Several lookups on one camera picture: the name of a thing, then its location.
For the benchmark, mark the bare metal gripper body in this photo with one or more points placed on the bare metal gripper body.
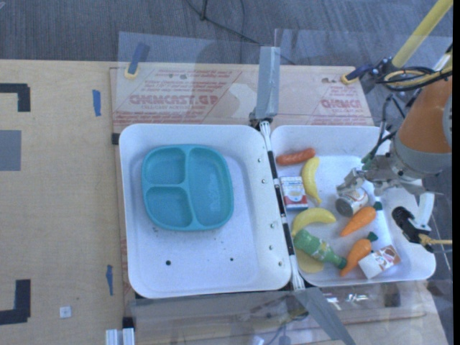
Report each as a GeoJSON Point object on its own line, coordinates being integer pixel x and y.
{"type": "Point", "coordinates": [386, 171]}

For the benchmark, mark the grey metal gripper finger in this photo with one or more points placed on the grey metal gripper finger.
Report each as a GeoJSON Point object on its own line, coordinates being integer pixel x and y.
{"type": "Point", "coordinates": [355, 174]}
{"type": "Point", "coordinates": [345, 185]}

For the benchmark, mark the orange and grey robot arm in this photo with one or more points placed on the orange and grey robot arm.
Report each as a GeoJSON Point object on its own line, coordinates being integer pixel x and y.
{"type": "Point", "coordinates": [424, 120]}

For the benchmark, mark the small silver can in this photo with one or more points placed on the small silver can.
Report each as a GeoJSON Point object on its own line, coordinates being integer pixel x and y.
{"type": "Point", "coordinates": [350, 203]}

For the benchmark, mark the white plastic tray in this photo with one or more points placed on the white plastic tray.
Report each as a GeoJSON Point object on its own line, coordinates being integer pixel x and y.
{"type": "Point", "coordinates": [201, 261]}
{"type": "Point", "coordinates": [359, 146]}

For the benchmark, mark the yellow banana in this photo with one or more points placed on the yellow banana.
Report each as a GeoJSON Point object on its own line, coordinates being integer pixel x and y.
{"type": "Point", "coordinates": [312, 216]}
{"type": "Point", "coordinates": [309, 178]}

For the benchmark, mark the orange carrot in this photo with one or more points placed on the orange carrot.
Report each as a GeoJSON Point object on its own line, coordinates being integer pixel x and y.
{"type": "Point", "coordinates": [359, 220]}
{"type": "Point", "coordinates": [355, 253]}

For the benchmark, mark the red and white carton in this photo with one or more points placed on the red and white carton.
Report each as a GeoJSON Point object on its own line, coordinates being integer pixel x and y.
{"type": "Point", "coordinates": [294, 194]}

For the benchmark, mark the orange sausage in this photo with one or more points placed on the orange sausage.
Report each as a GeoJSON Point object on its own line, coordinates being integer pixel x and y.
{"type": "Point", "coordinates": [294, 156]}

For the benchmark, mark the green bottle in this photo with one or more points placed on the green bottle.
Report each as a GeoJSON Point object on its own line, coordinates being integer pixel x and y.
{"type": "Point", "coordinates": [314, 246]}

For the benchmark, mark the white and brown carton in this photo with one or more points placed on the white and brown carton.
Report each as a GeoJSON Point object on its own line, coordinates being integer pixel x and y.
{"type": "Point", "coordinates": [379, 262]}

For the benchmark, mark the yellow flat disc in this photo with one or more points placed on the yellow flat disc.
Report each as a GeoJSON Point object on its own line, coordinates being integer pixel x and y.
{"type": "Point", "coordinates": [309, 264]}

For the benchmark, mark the blue divided plate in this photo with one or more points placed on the blue divided plate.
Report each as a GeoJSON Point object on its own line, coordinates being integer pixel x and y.
{"type": "Point", "coordinates": [187, 189]}

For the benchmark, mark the brown cardboard board red print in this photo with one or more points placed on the brown cardboard board red print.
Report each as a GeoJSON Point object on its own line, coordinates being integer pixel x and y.
{"type": "Point", "coordinates": [201, 95]}

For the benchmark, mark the black cylinder on white bracket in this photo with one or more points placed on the black cylinder on white bracket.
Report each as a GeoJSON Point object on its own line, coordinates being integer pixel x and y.
{"type": "Point", "coordinates": [404, 219]}

